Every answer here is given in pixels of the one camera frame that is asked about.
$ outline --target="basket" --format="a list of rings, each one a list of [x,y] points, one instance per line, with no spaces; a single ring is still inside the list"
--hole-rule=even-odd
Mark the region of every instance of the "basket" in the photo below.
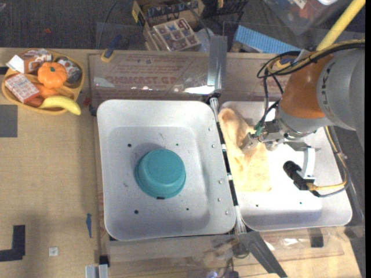
[[[73,84],[69,84],[68,82],[65,82],[64,85],[58,89],[56,89],[62,96],[66,96],[68,98],[71,98],[72,100],[76,101],[79,94],[80,94],[80,91],[82,89],[82,86],[83,86],[83,83],[84,83],[84,80],[85,80],[85,70],[83,68],[83,66],[75,61],[74,59],[68,57],[68,56],[65,56],[63,54],[60,54],[60,53],[57,53],[53,50],[48,50],[47,51],[49,53],[52,54],[52,61],[55,62],[57,60],[59,60],[60,58],[62,57],[66,57],[68,58],[71,62],[73,62],[80,70],[81,70],[81,76],[80,78],[77,80],[77,82],[73,83]],[[2,84],[1,84],[1,90],[4,94],[4,96],[11,102],[11,103],[14,103],[16,105],[19,105],[23,108],[26,108],[26,109],[29,109],[29,110],[32,110],[32,111],[35,111],[35,112],[39,112],[39,113],[42,113],[42,114],[49,114],[49,115],[60,115],[60,114],[63,114],[65,112],[67,112],[66,109],[63,109],[63,108],[37,108],[37,107],[32,107],[30,105],[27,105],[27,104],[23,104],[21,101],[19,101],[16,96],[13,95],[13,93],[5,86],[5,81],[10,78],[11,76],[15,75],[15,74],[18,74],[19,72],[16,71],[16,70],[13,70],[13,69],[8,69],[7,73],[5,74],[4,76],[4,79],[2,81]],[[38,82],[38,79],[37,79],[37,74],[25,74],[25,76],[33,83],[39,83]]]

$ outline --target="teal bowl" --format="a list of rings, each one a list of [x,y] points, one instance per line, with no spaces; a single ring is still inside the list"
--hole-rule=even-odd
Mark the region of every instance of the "teal bowl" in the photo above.
[[[156,149],[145,154],[135,168],[140,189],[156,199],[176,196],[186,183],[186,168],[175,152]]]

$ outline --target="dark floor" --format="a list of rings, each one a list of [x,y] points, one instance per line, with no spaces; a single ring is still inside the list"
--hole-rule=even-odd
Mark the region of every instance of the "dark floor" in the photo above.
[[[0,47],[47,47],[67,49],[103,49],[108,44],[102,37],[97,42],[97,24],[107,20],[110,24],[124,25],[126,30],[133,30],[135,22],[131,15],[133,0],[120,0],[107,18],[108,11],[117,0],[0,0],[6,7],[0,12]],[[256,27],[277,39],[300,48],[319,43],[340,14],[318,26],[310,34],[295,36],[262,0],[249,0],[244,8],[241,24]],[[223,18],[235,20],[235,16]],[[213,20],[207,20],[208,26],[217,34],[222,29]],[[365,33],[365,8],[346,29],[350,33]],[[143,42],[137,37],[137,44]],[[354,181],[354,193],[357,194],[355,205],[365,211],[365,153],[361,150],[355,133],[338,131],[343,151],[348,156],[351,175]],[[361,217],[355,213],[352,225],[361,223]],[[359,267],[365,277],[365,236],[349,232]]]

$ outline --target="wooden surface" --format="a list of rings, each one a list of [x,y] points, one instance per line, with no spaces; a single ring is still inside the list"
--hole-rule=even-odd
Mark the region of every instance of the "wooden surface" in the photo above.
[[[22,50],[0,48],[0,67]],[[79,61],[85,71],[89,71],[89,55],[98,53],[56,51]],[[229,73],[235,76],[235,81],[229,84],[226,96],[236,100],[248,96],[239,90],[246,85],[241,68],[246,68],[251,57],[254,56],[228,56]],[[258,57],[264,60],[269,55]],[[260,64],[251,65],[256,70]],[[104,244],[99,234],[94,117],[82,105],[85,97],[90,96],[89,76],[86,77],[78,99],[81,116],[69,113],[47,116],[18,108],[17,138],[0,138],[0,250],[12,247],[13,225],[26,225],[26,255],[22,261],[0,262],[1,277],[85,277],[85,266],[98,262]],[[253,79],[254,75],[244,77]],[[0,94],[0,104],[10,102]],[[92,215],[92,238],[85,223],[87,213]],[[349,241],[342,237],[338,241],[342,247],[340,255],[282,261],[282,267],[289,277],[360,277]],[[48,256],[52,246],[59,249],[56,257]],[[241,277],[275,277],[264,274],[260,265],[239,262],[236,261],[235,269]],[[174,271],[126,274],[120,265],[113,265],[110,277],[187,277],[185,269]]]

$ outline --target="toy banana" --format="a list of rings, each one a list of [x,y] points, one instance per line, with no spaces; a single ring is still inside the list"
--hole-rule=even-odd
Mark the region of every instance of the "toy banana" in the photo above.
[[[72,99],[65,96],[51,96],[44,100],[44,102],[39,106],[39,108],[53,108],[61,107],[73,114],[80,115],[80,106]]]

